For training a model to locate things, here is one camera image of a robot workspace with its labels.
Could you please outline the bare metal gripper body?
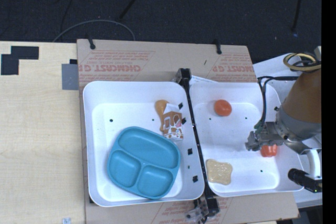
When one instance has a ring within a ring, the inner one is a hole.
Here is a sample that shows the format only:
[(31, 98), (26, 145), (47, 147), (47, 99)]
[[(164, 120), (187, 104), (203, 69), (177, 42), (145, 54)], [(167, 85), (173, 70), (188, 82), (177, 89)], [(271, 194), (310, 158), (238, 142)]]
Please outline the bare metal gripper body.
[(282, 122), (266, 122), (259, 134), (260, 145), (282, 145), (289, 142), (290, 132)]

